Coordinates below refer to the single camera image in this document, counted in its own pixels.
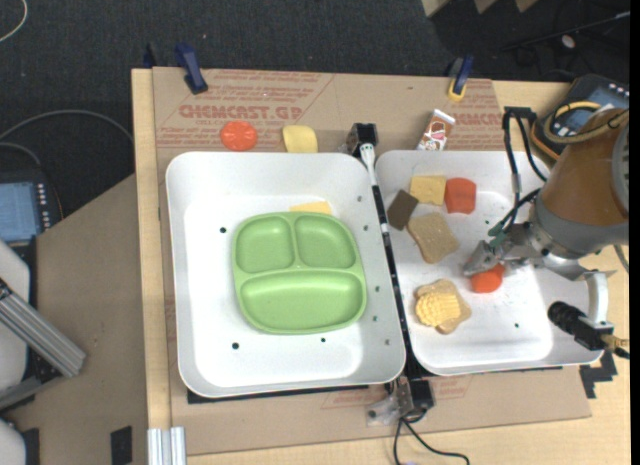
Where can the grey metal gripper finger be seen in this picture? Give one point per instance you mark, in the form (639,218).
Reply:
(479,258)
(515,263)

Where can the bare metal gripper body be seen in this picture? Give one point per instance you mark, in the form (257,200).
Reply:
(522,244)

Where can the orange carrot piece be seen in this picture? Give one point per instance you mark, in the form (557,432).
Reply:
(460,196)
(487,282)

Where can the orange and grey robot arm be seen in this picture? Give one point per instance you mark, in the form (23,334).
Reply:
(585,193)

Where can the yellow corn piece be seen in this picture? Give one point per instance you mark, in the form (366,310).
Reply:
(437,307)

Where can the white plastic tray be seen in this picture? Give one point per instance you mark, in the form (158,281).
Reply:
(500,333)
(210,263)

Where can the yellow cheese block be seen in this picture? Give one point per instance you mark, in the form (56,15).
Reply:
(428,189)

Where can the thin black and white rod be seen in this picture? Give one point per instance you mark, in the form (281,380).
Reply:
(392,263)

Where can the brown square biscuit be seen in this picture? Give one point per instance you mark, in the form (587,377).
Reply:
(402,209)

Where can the white and brown snack packet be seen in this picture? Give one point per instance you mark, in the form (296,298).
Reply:
(436,130)

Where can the yellow cheese wedge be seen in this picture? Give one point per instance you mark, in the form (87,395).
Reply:
(312,207)

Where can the green divided plate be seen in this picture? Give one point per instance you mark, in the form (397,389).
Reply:
(300,298)

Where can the pale yellow rounded slice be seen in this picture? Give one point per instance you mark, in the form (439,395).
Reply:
(300,139)

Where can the brown cardboard board red print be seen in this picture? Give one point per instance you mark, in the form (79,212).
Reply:
(310,103)

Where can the orange round tomato slice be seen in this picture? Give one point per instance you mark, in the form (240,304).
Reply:
(239,135)

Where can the black cylinder on white bracket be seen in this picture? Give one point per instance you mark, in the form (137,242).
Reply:
(567,315)

